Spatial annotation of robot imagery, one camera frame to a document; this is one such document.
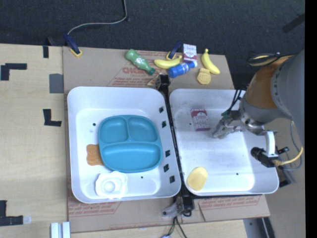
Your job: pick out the black cylinder on white bracket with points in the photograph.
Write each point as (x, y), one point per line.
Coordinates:
(262, 156)

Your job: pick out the white fried egg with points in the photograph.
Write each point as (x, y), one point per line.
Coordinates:
(110, 186)

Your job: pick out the yellow oval toy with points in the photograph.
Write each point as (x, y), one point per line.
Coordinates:
(196, 178)

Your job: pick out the pizza slice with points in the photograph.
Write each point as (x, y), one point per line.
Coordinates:
(154, 82)

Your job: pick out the green bottle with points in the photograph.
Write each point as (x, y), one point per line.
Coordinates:
(137, 59)

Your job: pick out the white plastic tray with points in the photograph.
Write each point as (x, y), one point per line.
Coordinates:
(223, 157)
(84, 103)

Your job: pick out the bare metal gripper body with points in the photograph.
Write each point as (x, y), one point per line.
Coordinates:
(239, 125)

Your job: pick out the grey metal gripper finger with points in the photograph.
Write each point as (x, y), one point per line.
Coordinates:
(218, 133)
(229, 131)

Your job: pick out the blue divided plate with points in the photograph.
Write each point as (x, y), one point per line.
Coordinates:
(130, 152)

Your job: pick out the yellow waffle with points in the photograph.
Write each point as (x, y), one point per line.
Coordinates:
(203, 76)

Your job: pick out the thin black rod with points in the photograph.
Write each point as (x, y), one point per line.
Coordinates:
(173, 133)

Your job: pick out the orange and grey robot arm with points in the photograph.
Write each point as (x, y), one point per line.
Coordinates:
(284, 83)

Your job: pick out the red and white carton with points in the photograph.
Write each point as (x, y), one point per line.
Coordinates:
(200, 120)
(190, 53)

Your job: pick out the orange toast slice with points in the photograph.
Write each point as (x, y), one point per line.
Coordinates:
(92, 156)

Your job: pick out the brown cardboard board, red print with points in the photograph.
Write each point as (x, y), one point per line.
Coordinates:
(99, 66)

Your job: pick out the yellow banana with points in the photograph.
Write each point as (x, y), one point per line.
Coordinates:
(209, 64)
(167, 63)

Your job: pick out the blue bottle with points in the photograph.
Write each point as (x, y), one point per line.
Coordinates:
(178, 70)

